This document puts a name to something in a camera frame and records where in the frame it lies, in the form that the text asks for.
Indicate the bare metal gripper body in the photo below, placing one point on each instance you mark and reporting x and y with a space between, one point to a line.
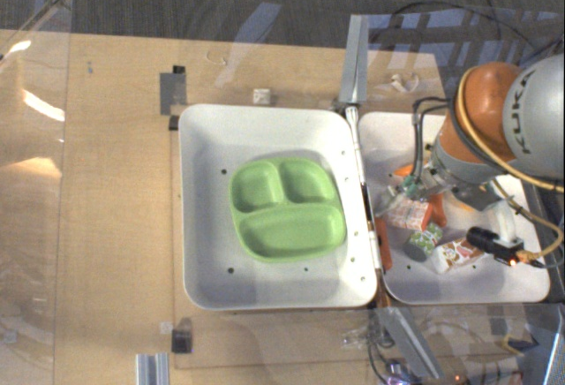
436 186

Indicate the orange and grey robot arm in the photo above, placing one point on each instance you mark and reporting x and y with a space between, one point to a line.
485 109

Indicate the orange toy piece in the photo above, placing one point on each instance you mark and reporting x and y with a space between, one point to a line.
438 211

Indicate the orange carrot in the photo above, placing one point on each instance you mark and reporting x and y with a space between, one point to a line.
404 171

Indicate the orange and white carton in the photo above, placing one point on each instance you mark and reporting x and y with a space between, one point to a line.
408 214

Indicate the green patterned can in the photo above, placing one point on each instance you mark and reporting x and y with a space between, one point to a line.
423 243

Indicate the white carton with red print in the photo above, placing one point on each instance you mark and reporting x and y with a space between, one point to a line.
454 256

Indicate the white plastic tray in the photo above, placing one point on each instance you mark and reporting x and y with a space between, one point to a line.
207 215
459 286

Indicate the green divided plate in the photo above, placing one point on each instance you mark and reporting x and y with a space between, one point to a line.
291 233

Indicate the small white cube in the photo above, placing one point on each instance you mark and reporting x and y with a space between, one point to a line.
261 96

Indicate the black cylinder on white bracket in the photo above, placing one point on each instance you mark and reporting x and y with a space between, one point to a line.
482 238

